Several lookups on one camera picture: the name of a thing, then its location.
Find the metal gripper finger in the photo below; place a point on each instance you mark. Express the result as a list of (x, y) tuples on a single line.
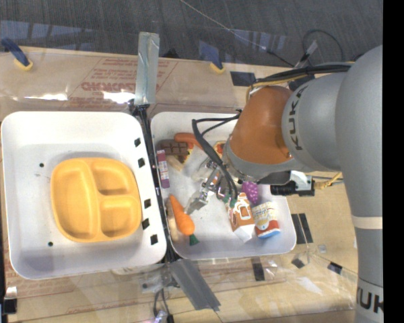
[(197, 204)]

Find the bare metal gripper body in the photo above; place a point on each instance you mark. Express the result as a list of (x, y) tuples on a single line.
[(212, 177)]

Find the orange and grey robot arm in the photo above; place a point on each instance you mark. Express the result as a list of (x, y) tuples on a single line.
[(316, 126)]

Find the orange carrot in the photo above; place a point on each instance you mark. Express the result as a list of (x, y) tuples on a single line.
[(183, 220)]

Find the clear plastic bottle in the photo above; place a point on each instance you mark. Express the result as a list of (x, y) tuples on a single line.
[(197, 161)]

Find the pizza slice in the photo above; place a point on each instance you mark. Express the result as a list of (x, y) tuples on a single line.
[(219, 148)]

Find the beige bread stick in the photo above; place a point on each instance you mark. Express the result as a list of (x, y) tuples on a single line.
[(172, 225)]

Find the white plastic tray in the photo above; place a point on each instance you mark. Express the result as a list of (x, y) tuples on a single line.
[(215, 234), (30, 194)]

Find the purple grapes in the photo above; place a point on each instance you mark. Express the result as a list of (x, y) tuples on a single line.
[(250, 190)]

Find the beige bread piece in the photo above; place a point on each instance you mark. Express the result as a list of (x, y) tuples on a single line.
[(174, 163)]

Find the brown and white carton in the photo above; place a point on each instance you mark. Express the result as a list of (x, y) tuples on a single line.
[(242, 217)]

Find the purple and white packet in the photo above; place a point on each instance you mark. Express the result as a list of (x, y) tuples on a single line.
[(163, 170)]

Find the orange sausage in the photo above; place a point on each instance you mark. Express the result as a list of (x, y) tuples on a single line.
[(185, 136)]

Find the brown chocolate bar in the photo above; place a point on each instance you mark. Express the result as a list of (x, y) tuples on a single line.
[(171, 146)]

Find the orange divided plate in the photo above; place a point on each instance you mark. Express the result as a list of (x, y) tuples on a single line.
[(77, 200)]

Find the brown cardboard board red print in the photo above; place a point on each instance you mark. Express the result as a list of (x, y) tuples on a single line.
[(87, 82)]

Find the black cylinder on white bracket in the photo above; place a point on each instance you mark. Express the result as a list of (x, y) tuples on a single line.
[(289, 188)]

